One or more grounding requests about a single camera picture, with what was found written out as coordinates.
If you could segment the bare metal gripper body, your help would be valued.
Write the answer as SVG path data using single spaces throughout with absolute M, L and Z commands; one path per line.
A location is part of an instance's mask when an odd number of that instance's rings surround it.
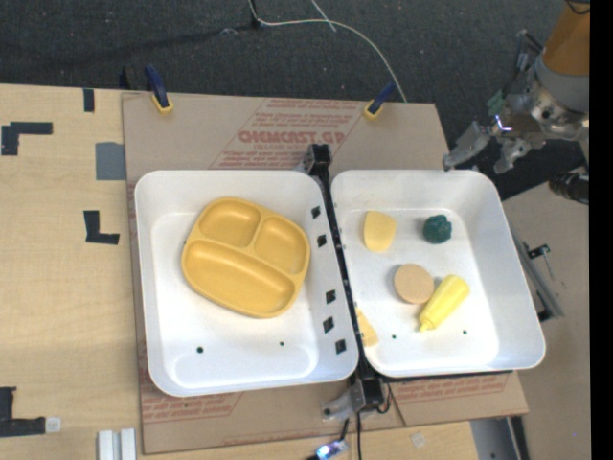
M 503 95 L 488 101 L 492 132 L 503 145 L 542 148 L 547 141 L 586 141 L 589 115 L 566 108 L 546 92 Z

